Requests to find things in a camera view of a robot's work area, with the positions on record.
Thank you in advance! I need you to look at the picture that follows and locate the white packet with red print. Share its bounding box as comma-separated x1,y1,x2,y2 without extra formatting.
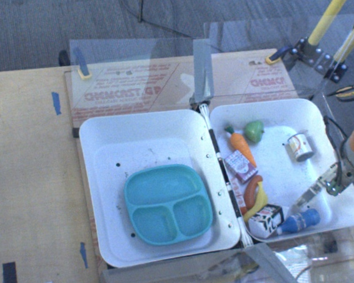
230,177,248,217

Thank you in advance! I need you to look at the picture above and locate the black and white milk carton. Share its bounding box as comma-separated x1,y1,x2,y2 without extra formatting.
245,202,287,241

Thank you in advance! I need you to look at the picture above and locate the thin black and white rod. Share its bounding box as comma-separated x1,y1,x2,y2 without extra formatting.
198,99,255,251

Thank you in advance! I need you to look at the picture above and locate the orange carrot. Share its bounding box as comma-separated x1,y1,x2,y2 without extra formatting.
224,123,258,171

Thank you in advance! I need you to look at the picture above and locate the green pepper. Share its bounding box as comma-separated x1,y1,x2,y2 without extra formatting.
242,119,267,146

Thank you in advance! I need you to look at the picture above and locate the white plastic tray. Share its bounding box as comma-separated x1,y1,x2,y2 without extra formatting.
207,91,354,249
76,102,244,272

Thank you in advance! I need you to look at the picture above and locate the brown cardboard board red print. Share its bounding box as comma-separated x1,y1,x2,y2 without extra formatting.
64,39,354,283

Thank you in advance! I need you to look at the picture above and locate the white can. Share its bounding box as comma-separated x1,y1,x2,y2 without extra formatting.
286,130,316,164

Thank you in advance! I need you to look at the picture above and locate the yellow banana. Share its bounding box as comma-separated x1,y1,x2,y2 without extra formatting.
239,181,271,224

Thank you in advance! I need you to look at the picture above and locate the blue bottle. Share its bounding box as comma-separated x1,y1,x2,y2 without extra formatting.
273,207,323,237

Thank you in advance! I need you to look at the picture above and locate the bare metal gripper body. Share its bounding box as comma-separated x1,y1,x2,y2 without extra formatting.
313,159,354,199

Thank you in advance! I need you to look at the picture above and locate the blue divided plate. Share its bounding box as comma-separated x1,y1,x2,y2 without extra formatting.
121,160,217,250

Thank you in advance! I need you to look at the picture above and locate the orange sausage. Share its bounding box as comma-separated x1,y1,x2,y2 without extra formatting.
241,174,267,211

